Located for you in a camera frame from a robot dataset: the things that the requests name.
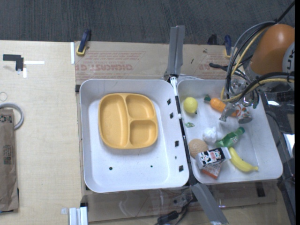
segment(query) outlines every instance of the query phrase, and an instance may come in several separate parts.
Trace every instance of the lemon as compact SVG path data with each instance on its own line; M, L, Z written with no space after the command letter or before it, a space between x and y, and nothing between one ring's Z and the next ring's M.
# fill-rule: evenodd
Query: lemon
M183 108L188 113L195 113L198 107L198 102L193 97L187 97L183 101Z

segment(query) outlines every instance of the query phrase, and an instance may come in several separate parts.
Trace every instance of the white tray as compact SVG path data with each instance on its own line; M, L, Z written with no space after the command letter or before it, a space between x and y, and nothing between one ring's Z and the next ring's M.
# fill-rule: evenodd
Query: white tray
M204 102L204 96L209 94L211 98L220 98L224 80L183 80L178 83L177 90L181 103L181 112L184 123L191 122L194 127L184 127L187 142L194 138L203 139L205 128L217 127L222 136L244 127L245 133L234 146L239 156L252 165L259 167L258 171L250 173L241 172L230 161L223 163L219 177L214 179L199 171L195 159L191 157L192 168L199 182L205 184L217 184L228 182L242 182L255 180L277 179L283 172L282 163L276 148L269 123L260 101L256 109L248 107L253 120L246 124L239 124L237 118L228 117L227 122L219 120L221 113L215 111ZM194 97L198 101L197 114L187 114L183 109L183 101L186 97Z
M120 92L138 93L152 100L158 122L158 137L153 145L118 150L101 140L99 101L106 94ZM80 87L80 104L84 180L90 190L106 193L177 188L186 184L188 165L174 92L169 83L163 80L91 79Z

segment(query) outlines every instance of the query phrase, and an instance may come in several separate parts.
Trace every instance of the paper bag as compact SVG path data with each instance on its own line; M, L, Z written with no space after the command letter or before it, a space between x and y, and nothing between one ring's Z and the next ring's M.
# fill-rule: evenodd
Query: paper bag
M14 112L0 109L0 211L18 208Z

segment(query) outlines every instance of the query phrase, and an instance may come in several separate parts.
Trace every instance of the gray carpet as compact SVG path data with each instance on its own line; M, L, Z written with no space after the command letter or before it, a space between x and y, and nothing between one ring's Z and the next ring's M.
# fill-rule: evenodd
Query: gray carpet
M294 0L0 0L0 39L169 43L186 26L185 44L236 41L250 26L278 18ZM295 26L295 8L282 23Z

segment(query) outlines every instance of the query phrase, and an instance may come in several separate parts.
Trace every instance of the wooden table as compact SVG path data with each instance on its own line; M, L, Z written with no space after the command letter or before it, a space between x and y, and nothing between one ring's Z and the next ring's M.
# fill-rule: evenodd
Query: wooden table
M79 207L82 198L75 67L70 43L0 41L3 54L24 60L27 78L15 63L0 61L0 92L17 103L24 123L16 131L19 210L0 215L5 225L67 225L64 208ZM277 203L225 209L230 224L289 224L280 191ZM154 224L156 217L99 224ZM182 224L210 224L203 212L189 213Z

